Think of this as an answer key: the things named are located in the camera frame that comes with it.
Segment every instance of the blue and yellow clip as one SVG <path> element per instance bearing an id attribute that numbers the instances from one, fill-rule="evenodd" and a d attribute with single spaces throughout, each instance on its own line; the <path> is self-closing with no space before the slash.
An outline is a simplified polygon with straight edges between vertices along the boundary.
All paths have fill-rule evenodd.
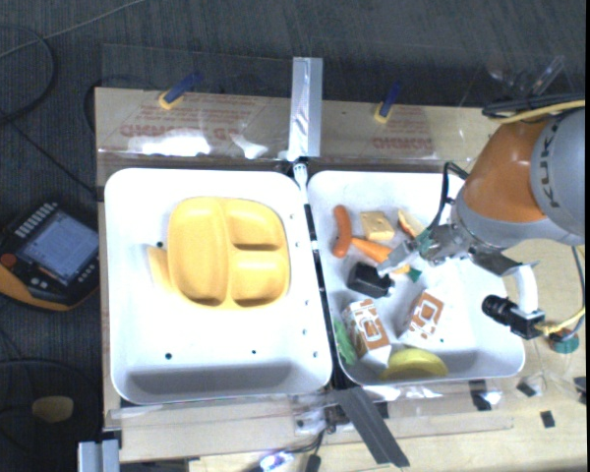
<path id="1" fill-rule="evenodd" d="M 192 89 L 196 84 L 200 83 L 204 76 L 199 72 L 195 72 L 184 77 L 175 86 L 159 96 L 159 106 L 164 110 L 170 110 L 178 104 L 184 97 L 184 93 Z"/>
<path id="2" fill-rule="evenodd" d="M 388 121 L 391 115 L 391 108 L 393 108 L 393 104 L 397 100 L 398 95 L 400 94 L 400 82 L 396 81 L 391 86 L 391 89 L 386 94 L 386 98 L 384 101 L 381 101 L 379 105 L 376 107 L 376 112 L 374 113 L 374 119 L 378 122 L 386 122 Z"/>

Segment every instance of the table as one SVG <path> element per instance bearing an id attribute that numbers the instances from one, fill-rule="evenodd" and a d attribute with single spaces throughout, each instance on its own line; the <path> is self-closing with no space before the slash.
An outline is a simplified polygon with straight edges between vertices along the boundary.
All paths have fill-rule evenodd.
<path id="1" fill-rule="evenodd" d="M 127 107 L 149 96 L 136 89 L 98 89 L 96 124 L 99 147 L 104 147 L 113 128 L 104 127 L 126 121 Z M 333 106 L 342 112 L 369 113 L 367 103 L 340 102 Z M 467 135 L 462 153 L 476 155 L 495 129 L 495 124 L 474 108 L 420 107 L 420 117 L 429 122 L 432 134 L 454 134 L 461 124 Z M 453 128 L 442 128 L 452 123 Z M 451 150 L 456 156 L 457 150 Z M 127 166 L 183 166 L 185 158 L 156 161 L 148 156 L 99 152 L 97 185 L 100 189 L 113 171 Z M 228 162 L 244 166 L 239 160 Z M 428 161 L 409 160 L 409 168 L 429 166 Z M 110 428 L 122 431 L 122 463 L 199 457 L 188 461 L 193 471 L 240 471 L 257 464 L 272 449 L 297 446 L 311 438 L 297 435 L 288 400 L 244 400 L 238 403 L 190 404 L 175 410 L 145 411 L 128 408 L 119 412 L 121 401 L 109 376 L 109 327 L 105 264 L 105 221 L 103 203 L 99 208 L 101 239 L 101 327 L 103 338 L 104 411 Z M 507 251 L 525 262 L 541 261 L 536 267 L 541 307 L 556 320 L 572 315 L 580 306 L 576 268 L 568 247 L 553 242 L 525 242 Z M 433 410 L 420 415 L 420 408 L 403 408 L 401 402 L 389 404 L 388 425 L 411 462 L 411 470 L 585 470 L 587 468 L 587 414 L 572 380 L 585 377 L 585 328 L 579 332 L 580 346 L 568 355 L 553 352 L 542 339 L 525 343 L 527 362 L 520 378 L 503 383 L 503 400 L 497 410 L 477 411 L 467 397 L 454 400 L 467 408 L 445 414 Z M 537 382 L 541 394 L 527 396 L 516 385 L 520 379 Z M 542 415 L 550 411 L 554 426 L 545 426 Z M 123 415 L 114 418 L 110 415 Z M 324 438 L 320 450 L 323 469 L 336 472 L 378 470 L 360 437 L 354 431 L 337 432 Z M 298 456 L 283 470 L 303 470 L 304 456 Z"/>

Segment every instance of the dark floor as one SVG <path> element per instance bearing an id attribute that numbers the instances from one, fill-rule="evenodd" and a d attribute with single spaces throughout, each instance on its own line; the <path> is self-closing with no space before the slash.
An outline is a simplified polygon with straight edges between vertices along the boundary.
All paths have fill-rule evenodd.
<path id="1" fill-rule="evenodd" d="M 323 57 L 333 99 L 375 101 L 400 78 L 399 102 L 481 106 L 556 58 L 554 89 L 585 90 L 586 0 L 147 0 L 105 14 L 134 1 L 0 0 L 0 54 L 35 41 L 0 59 L 0 228 L 49 198 L 95 224 L 91 88 L 152 74 L 109 63 L 105 44 Z M 0 472 L 76 469 L 98 426 L 99 319 L 97 296 L 50 313 L 0 295 Z M 5 414 L 53 393 L 75 400 L 68 422 Z"/>

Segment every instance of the device screen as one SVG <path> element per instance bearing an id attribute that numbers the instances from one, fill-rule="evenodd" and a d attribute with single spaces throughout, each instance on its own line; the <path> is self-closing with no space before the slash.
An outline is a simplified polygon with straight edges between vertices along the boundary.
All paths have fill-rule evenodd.
<path id="1" fill-rule="evenodd" d="M 96 232 L 63 211 L 57 211 L 18 255 L 49 270 L 67 284 L 96 250 Z"/>

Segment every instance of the emergency stop button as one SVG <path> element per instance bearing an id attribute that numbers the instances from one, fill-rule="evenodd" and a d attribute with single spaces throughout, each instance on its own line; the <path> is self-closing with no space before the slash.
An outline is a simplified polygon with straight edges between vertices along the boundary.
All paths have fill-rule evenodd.
<path id="1" fill-rule="evenodd" d="M 2 254 L 0 256 L 0 264 L 6 269 L 12 269 L 17 262 L 18 258 L 13 254 Z"/>

